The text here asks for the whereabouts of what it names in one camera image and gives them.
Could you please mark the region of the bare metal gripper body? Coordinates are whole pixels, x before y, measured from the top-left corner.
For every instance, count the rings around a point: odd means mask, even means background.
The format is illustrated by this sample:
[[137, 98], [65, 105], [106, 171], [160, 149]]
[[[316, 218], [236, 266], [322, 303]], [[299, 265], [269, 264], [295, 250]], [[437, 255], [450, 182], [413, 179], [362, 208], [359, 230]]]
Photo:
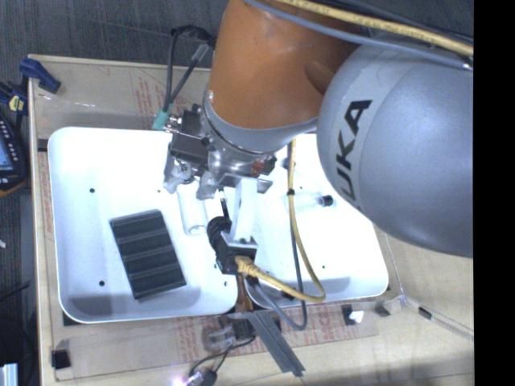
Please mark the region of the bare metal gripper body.
[[216, 180], [257, 179], [269, 175], [277, 162], [274, 152], [246, 150], [223, 138], [204, 108], [184, 110], [170, 129], [167, 160], [189, 162], [198, 178], [210, 171]]

